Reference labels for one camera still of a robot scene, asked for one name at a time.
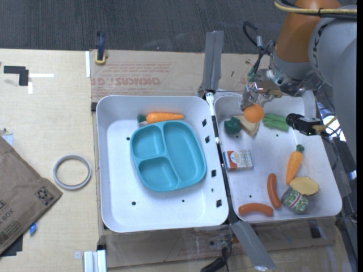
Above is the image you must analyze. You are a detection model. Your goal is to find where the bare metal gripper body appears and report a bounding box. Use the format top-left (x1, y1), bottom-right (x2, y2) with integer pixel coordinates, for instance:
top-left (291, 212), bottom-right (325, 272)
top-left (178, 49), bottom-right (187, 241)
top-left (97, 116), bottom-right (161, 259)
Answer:
top-left (248, 68), bottom-right (285, 99)

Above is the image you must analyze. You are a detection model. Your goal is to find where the orange ball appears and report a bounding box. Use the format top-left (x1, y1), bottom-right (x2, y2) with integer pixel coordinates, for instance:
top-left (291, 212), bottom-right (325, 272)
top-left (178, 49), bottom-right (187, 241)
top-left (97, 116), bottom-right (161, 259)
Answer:
top-left (243, 103), bottom-right (265, 124)

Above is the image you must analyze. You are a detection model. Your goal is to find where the green asparagus bundle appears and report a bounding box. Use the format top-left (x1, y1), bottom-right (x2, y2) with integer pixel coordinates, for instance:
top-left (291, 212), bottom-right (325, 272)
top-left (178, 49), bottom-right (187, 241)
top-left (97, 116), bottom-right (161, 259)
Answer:
top-left (261, 113), bottom-right (290, 132)

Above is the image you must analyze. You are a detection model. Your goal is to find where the tan sandwich slice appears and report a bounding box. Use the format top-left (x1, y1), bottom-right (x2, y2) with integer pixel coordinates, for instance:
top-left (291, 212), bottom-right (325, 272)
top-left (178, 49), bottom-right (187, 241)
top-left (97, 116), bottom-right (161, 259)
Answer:
top-left (233, 114), bottom-right (260, 138)

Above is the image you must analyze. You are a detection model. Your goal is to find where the green broccoli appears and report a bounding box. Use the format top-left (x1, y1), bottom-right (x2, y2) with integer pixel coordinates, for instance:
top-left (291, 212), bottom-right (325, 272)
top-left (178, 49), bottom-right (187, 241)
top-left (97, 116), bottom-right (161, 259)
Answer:
top-left (223, 116), bottom-right (243, 135)

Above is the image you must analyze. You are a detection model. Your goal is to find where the thin black and white rod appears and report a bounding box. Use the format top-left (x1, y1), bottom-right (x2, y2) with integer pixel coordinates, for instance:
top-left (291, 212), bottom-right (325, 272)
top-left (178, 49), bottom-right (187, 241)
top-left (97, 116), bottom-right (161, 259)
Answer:
top-left (204, 90), bottom-right (237, 225)

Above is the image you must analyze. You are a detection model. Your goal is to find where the white plastic tray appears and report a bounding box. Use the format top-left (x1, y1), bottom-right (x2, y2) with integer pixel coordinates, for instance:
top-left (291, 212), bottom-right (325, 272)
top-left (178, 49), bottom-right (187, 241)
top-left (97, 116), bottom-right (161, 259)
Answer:
top-left (213, 94), bottom-right (343, 224)
top-left (95, 95), bottom-right (230, 234)

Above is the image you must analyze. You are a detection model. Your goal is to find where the white and orange carton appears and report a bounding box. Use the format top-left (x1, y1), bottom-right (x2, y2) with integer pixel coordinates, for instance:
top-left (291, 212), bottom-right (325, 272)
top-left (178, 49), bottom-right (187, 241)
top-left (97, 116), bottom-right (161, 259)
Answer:
top-left (222, 149), bottom-right (254, 171)

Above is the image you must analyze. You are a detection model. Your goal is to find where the orange carrot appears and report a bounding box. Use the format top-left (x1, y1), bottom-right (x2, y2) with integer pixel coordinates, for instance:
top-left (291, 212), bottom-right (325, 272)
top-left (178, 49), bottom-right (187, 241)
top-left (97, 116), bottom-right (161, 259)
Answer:
top-left (285, 144), bottom-right (305, 185)
top-left (137, 111), bottom-right (185, 125)

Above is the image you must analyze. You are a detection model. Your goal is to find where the orange sausage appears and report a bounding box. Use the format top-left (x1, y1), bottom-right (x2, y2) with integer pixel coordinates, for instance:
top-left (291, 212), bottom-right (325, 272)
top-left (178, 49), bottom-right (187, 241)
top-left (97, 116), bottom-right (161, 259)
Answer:
top-left (238, 202), bottom-right (275, 218)
top-left (266, 173), bottom-right (282, 210)

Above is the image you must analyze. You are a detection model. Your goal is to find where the yellow potato chip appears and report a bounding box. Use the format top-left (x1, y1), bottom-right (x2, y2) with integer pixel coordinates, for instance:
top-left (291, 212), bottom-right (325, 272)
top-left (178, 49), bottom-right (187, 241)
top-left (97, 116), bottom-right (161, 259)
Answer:
top-left (289, 176), bottom-right (320, 197)

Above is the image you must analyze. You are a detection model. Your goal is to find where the teal divided plate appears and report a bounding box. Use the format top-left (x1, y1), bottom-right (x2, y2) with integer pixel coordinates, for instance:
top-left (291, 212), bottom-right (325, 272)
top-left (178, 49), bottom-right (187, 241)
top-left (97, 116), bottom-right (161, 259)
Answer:
top-left (129, 120), bottom-right (208, 193)

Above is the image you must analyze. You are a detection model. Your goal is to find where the green and white can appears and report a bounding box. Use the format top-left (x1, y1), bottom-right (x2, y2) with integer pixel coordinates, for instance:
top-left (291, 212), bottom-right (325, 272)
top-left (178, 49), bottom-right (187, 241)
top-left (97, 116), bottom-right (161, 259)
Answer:
top-left (281, 188), bottom-right (310, 215)

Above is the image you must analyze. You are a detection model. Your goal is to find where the brown cardboard board red print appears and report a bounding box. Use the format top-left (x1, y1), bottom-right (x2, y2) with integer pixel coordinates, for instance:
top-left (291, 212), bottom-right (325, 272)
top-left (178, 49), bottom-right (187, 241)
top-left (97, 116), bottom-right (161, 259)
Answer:
top-left (89, 49), bottom-right (352, 269)

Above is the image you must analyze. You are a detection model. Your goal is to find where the brown paper bag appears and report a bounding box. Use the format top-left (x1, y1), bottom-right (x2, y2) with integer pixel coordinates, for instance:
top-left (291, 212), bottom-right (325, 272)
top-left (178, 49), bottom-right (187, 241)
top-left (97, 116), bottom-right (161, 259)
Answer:
top-left (0, 134), bottom-right (64, 256)

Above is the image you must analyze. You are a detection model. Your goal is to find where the black cylinder on white bracket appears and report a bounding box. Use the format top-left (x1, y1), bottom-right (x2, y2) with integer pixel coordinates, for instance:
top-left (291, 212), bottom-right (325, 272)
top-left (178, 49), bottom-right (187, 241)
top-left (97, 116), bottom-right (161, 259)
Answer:
top-left (285, 90), bottom-right (323, 137)

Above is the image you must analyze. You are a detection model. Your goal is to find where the white tape ring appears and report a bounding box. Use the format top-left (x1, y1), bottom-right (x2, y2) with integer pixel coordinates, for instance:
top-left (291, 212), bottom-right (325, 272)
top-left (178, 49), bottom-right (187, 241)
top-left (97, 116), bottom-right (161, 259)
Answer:
top-left (52, 154), bottom-right (92, 192)

